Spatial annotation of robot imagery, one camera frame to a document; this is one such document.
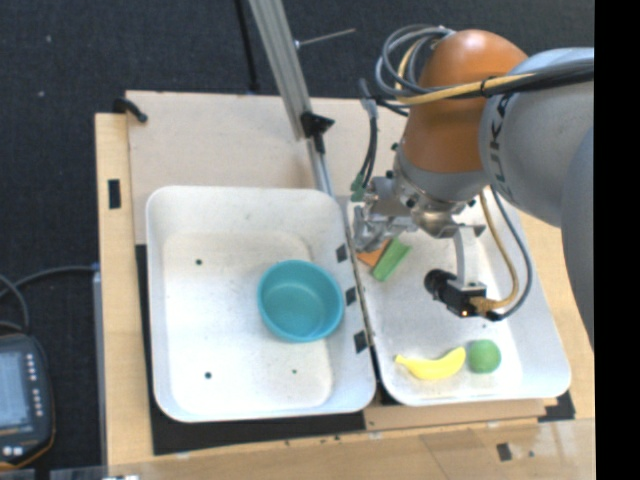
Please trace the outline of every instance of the tan tube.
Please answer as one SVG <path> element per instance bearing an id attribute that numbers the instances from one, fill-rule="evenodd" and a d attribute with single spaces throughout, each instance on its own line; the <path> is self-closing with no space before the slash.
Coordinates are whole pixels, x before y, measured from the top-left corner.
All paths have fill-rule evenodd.
<path id="1" fill-rule="evenodd" d="M 420 75 L 421 87 L 477 82 L 508 73 L 527 55 L 483 30 L 456 32 L 438 43 Z M 403 151 L 416 167 L 438 173 L 482 169 L 478 125 L 485 99 L 440 100 L 411 108 Z"/>

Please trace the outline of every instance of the teal bowl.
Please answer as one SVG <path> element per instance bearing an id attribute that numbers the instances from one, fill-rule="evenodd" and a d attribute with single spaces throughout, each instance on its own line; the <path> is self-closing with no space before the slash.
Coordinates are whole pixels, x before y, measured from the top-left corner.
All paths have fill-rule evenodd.
<path id="1" fill-rule="evenodd" d="M 303 260 L 271 266 L 258 284 L 258 308 L 269 330 L 304 343 L 329 336 L 344 316 L 340 286 L 326 270 Z"/>

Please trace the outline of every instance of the dark background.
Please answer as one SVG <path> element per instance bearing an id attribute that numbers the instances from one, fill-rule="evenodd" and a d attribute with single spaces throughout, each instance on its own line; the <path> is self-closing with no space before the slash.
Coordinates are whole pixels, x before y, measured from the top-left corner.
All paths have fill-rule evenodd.
<path id="1" fill-rule="evenodd" d="M 355 97 L 395 29 L 501 34 L 526 53 L 593 46 L 595 0 L 283 0 L 312 96 Z M 275 83 L 248 6 L 260 93 Z M 98 258 L 93 116 L 129 89 L 247 91 L 233 0 L 0 0 L 0 273 Z M 58 434 L 38 470 L 98 464 L 93 301 L 86 274 L 25 288 L 50 360 Z M 17 318 L 10 298 L 0 319 Z"/>

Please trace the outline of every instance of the device screen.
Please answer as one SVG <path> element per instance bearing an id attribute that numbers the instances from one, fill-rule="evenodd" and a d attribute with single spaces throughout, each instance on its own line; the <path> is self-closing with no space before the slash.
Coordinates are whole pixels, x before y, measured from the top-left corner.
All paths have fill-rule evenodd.
<path id="1" fill-rule="evenodd" d="M 0 429 L 29 424 L 22 353 L 0 353 Z"/>

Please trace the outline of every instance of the yellow banana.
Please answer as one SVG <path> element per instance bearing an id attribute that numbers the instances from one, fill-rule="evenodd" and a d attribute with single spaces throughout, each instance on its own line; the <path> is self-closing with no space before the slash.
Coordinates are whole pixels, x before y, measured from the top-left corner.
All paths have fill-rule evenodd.
<path id="1" fill-rule="evenodd" d="M 411 375 L 423 380 L 444 379 L 451 377 L 464 365 L 467 352 L 464 347 L 457 347 L 447 352 L 440 359 L 409 359 L 397 355 L 395 362 L 407 367 Z"/>

